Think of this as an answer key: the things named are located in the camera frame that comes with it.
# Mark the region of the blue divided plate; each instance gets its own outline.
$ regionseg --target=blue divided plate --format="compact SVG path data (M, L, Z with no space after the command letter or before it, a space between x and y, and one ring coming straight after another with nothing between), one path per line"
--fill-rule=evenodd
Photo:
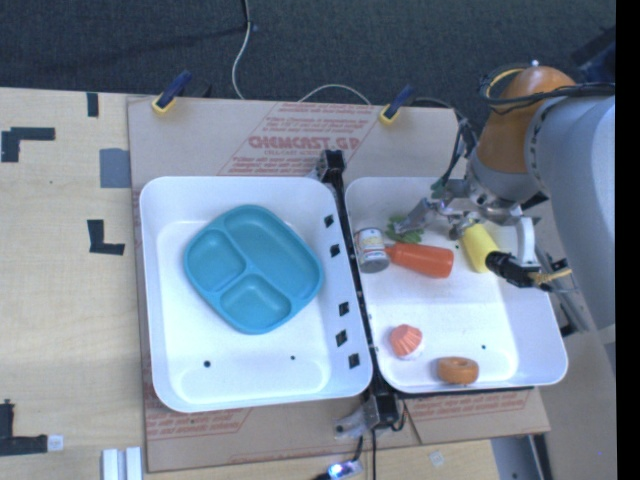
M243 205L219 216L187 245L187 277L230 325L264 334L316 296L324 274L314 252L279 217Z

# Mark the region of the white tray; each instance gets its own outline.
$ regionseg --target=white tray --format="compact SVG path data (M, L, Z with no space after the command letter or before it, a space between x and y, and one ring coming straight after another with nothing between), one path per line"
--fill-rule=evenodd
M389 218L406 215L430 194L435 178L361 178L346 191L355 234L366 227L386 229ZM473 271L457 242L447 238L443 218L430 226L422 243L454 252L451 275L429 278L391 264L377 273L360 273L369 324L382 376L405 393L469 391L553 384L567 370L567 356L546 293L517 288L492 273ZM515 252L513 227L486 224L502 250ZM395 356L390 331L400 324L423 332L424 350L409 361ZM437 359L463 356L480 366L468 386L443 383Z
M243 204L262 206L291 226L324 272L308 306L260 335L226 323L183 268L189 241ZM163 177L142 190L140 214L152 378L165 405L211 411L355 396L368 387L371 357L326 186L300 177Z

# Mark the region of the black hole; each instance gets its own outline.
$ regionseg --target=black hole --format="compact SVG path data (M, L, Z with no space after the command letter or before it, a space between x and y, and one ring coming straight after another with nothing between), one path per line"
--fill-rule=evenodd
M349 356L349 368L355 368L360 364L360 356L358 354L351 354Z
M336 334L336 343L338 346L343 345L347 341L347 331L343 330Z

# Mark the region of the metal bracket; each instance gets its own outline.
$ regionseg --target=metal bracket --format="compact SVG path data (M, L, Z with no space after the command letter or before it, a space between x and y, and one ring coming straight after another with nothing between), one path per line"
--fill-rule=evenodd
M347 163L341 150L326 149L316 163L316 176L322 183L331 183L330 174L342 175L346 168Z
M427 227L437 216L438 204L431 203L426 197L423 197L403 220L393 224L393 228L396 233L401 235L408 231Z
M142 480L140 447L102 450L100 480Z
M365 402L349 416L336 420L336 438L356 439L374 428L388 428L400 418L397 398L393 394L370 395Z

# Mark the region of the black cable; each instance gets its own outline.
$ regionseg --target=black cable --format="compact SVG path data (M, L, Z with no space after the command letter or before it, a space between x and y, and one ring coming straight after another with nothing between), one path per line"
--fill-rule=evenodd
M371 480L376 480L376 429L371 429Z
M471 121L469 121L469 119L467 119L467 117L462 112L460 112L457 108L453 107L452 105L450 105L445 101L439 100L437 98L420 96L420 97L416 97L413 100L411 106L417 106L417 107L437 106L442 108L448 108L454 111L456 118L458 119L458 131L456 133L456 139L453 145L451 159L449 160L449 166L447 167L446 171L440 177L440 180L439 180L439 185L441 187L444 187L444 185L446 185L446 183L449 181L449 177L451 176L451 173L453 172L453 169L455 168L455 166L458 164L458 161L460 160L460 158L462 158L463 156L465 158L468 158L471 152L473 151L473 149L476 147L476 145L478 144L478 136L473 126L471 125ZM460 141L463 141L465 144L464 154L459 151Z
M558 98L562 96L568 97L587 97L587 96L611 96L615 94L615 83L611 82L589 82L576 85L561 86L552 91L538 92L526 96L518 96L515 98L500 98L491 95L494 85L500 80L515 76L525 69L532 67L531 64L508 64L493 70L480 80L478 92L480 99L488 103L491 110L499 115L504 115L516 109L525 108L542 100L550 98ZM495 106L511 105L507 109L496 109Z
M362 454L363 444L364 444L364 436L360 436L360 439L358 439L358 447L356 448L356 453L353 456L353 459L351 459L352 462L355 462L360 458L360 455Z
M400 418L400 423L397 427L390 425L390 428L393 432L400 432L404 428L404 424L407 422L407 415L409 414L409 410L407 409L407 403L402 402L402 417Z

